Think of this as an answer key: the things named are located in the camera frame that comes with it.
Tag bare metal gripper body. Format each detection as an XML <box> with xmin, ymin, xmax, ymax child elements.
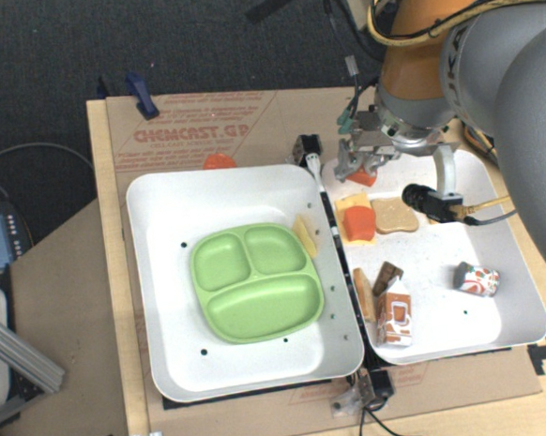
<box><xmin>337</xmin><ymin>101</ymin><xmax>461</xmax><ymax>164</ymax></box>

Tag small orange toy wedge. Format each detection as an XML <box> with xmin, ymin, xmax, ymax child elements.
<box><xmin>345</xmin><ymin>166</ymin><xmax>380</xmax><ymax>190</ymax></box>

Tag yellow cheese slice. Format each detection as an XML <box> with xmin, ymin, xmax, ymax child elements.
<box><xmin>333</xmin><ymin>190</ymin><xmax>380</xmax><ymax>249</ymax></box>

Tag thin black and white rod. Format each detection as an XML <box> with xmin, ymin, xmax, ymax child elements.
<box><xmin>305</xmin><ymin>151</ymin><xmax>372</xmax><ymax>375</ymax></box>

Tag tan toast slice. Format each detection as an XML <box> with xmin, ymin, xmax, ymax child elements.
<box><xmin>370</xmin><ymin>194</ymin><xmax>421</xmax><ymax>237</ymax></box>

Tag orange-red toy block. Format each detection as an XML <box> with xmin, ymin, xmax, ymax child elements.
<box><xmin>341</xmin><ymin>203</ymin><xmax>379</xmax><ymax>246</ymax></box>

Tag yellow cheese wedge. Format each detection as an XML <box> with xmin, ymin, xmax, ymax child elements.
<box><xmin>290</xmin><ymin>212</ymin><xmax>320</xmax><ymax>261</ymax></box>

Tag brown chocolate biscuit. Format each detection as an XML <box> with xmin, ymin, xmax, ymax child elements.
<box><xmin>369</xmin><ymin>259</ymin><xmax>407</xmax><ymax>298</ymax></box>

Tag orange round toy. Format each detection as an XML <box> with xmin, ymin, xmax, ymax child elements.
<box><xmin>201</xmin><ymin>150</ymin><xmax>239</xmax><ymax>172</ymax></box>

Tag white and orange carton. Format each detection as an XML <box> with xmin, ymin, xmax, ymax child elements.
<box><xmin>371</xmin><ymin>274</ymin><xmax>417</xmax><ymax>351</ymax></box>

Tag brown cardboard board red print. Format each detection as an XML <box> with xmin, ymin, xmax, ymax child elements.
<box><xmin>104</xmin><ymin>65</ymin><xmax>546</xmax><ymax>436</ymax></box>

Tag white and red can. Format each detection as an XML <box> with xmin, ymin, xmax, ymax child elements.
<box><xmin>450</xmin><ymin>259</ymin><xmax>503</xmax><ymax>301</ymax></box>

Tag green divided plate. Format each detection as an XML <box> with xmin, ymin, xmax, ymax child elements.
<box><xmin>187</xmin><ymin>218</ymin><xmax>328</xmax><ymax>349</ymax></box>

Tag white plastic tray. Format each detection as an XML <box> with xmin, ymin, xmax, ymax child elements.
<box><xmin>319</xmin><ymin>140</ymin><xmax>546</xmax><ymax>372</ymax></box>
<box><xmin>123</xmin><ymin>157</ymin><xmax>370</xmax><ymax>407</ymax></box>

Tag black block with thin wires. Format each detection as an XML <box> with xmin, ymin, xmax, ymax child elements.
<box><xmin>288</xmin><ymin>132</ymin><xmax>324</xmax><ymax>166</ymax></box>
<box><xmin>328</xmin><ymin>367</ymin><xmax>399</xmax><ymax>417</ymax></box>

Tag black cylinder on white bracket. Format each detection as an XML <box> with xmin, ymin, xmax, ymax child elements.
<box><xmin>397</xmin><ymin>143</ymin><xmax>467</xmax><ymax>229</ymax></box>

